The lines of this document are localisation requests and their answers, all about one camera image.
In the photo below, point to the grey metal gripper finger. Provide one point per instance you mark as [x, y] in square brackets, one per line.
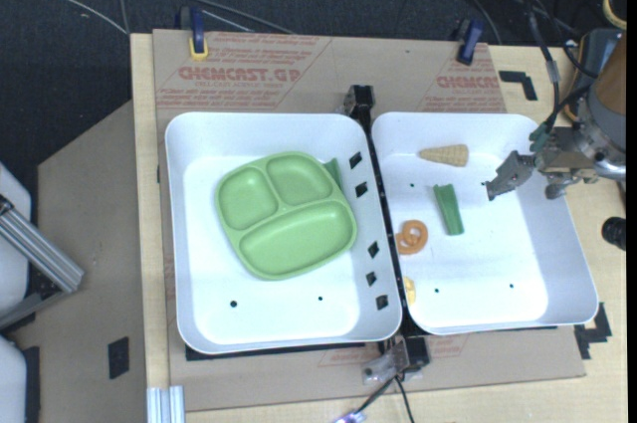
[558, 187]
[508, 174]

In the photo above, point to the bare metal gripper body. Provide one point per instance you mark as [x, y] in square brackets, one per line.
[565, 154]

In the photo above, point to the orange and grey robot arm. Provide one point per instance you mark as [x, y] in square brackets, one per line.
[612, 77]

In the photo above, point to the tan ice cream cone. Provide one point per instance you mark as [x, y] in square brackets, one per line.
[445, 154]

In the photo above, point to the green celery stick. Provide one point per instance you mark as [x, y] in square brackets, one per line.
[448, 209]

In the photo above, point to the white plastic tray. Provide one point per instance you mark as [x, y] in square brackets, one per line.
[492, 272]
[278, 311]

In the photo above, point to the orange pretzel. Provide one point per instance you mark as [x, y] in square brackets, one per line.
[412, 238]

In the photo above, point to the yellow toy food piece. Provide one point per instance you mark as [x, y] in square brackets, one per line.
[410, 291]

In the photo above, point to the green divided plate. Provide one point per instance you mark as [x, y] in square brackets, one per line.
[286, 217]

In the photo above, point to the brown cardboard board red print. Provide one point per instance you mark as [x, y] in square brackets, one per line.
[259, 77]

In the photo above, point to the black cylinder on white bracket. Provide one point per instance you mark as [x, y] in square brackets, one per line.
[616, 233]

